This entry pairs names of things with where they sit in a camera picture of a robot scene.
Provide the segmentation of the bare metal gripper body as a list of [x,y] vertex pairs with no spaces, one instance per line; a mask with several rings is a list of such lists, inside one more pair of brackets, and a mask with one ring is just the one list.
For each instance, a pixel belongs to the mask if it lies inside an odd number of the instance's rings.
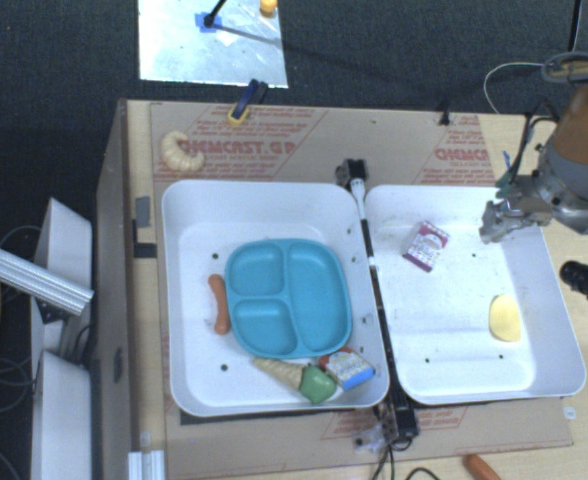
[[547,226],[556,220],[578,234],[588,234],[588,200],[554,175],[505,174],[496,183],[494,202],[502,212],[523,214],[529,226]]

